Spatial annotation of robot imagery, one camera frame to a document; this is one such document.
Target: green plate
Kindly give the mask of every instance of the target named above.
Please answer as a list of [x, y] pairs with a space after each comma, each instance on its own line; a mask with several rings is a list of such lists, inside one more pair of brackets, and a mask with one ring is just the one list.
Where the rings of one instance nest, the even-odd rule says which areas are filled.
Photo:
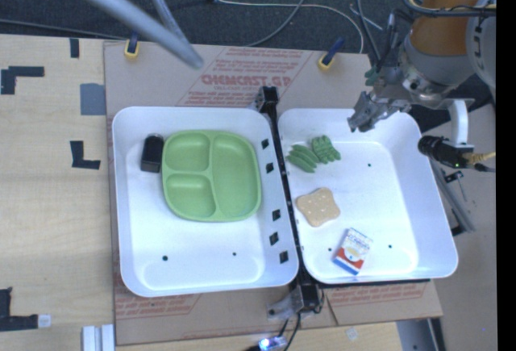
[[242, 220], [260, 207], [255, 149], [242, 136], [215, 130], [175, 133], [164, 144], [161, 171], [167, 204], [181, 218]]

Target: toy bread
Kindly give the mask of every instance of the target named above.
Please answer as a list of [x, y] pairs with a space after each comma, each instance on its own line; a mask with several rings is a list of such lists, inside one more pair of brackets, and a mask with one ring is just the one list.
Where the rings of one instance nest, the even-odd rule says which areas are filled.
[[321, 187], [315, 192], [299, 196], [296, 199], [296, 206], [306, 217], [308, 223], [314, 227], [319, 227], [340, 215], [340, 209], [335, 203], [333, 193], [327, 187]]

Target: white tray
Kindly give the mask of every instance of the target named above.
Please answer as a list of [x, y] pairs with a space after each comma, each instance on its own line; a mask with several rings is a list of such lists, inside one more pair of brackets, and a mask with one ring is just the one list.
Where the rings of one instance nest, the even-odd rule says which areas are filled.
[[[143, 172], [145, 138], [212, 129], [247, 138], [260, 167], [262, 201], [253, 216], [202, 223], [174, 215], [161, 175]], [[112, 126], [120, 268], [131, 291], [145, 297], [284, 286], [298, 255], [267, 119], [249, 109], [128, 107]], [[273, 170], [267, 172], [267, 165]]]
[[[418, 125], [398, 113], [369, 132], [351, 133], [348, 109], [292, 109], [279, 119], [283, 154], [326, 135], [342, 160], [306, 173], [286, 162], [302, 256], [308, 272], [327, 284], [444, 278], [458, 262], [430, 163], [418, 151]], [[320, 187], [332, 190], [337, 219], [312, 227], [295, 199]], [[332, 262], [344, 233], [355, 228], [373, 239], [358, 275]]]

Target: wooden surface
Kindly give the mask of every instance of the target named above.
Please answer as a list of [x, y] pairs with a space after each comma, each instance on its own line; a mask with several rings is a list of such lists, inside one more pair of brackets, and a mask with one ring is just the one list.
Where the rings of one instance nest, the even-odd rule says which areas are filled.
[[[0, 69], [45, 68], [44, 77], [18, 77], [14, 95], [0, 95], [0, 289], [12, 286], [12, 315], [50, 314], [52, 326], [0, 332], [0, 350], [81, 349], [81, 328], [114, 322], [106, 117], [81, 115], [80, 85], [104, 84], [102, 40], [0, 36]], [[71, 140], [86, 160], [72, 167]], [[240, 351], [257, 336], [117, 347], [127, 351]], [[297, 333], [295, 349], [402, 349], [395, 323]]]

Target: green divided plate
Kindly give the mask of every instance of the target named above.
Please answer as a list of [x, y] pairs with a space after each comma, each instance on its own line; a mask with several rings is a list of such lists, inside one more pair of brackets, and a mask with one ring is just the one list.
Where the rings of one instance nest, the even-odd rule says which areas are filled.
[[161, 171], [167, 204], [181, 218], [242, 220], [260, 207], [255, 149], [242, 136], [215, 130], [175, 133], [164, 144]]

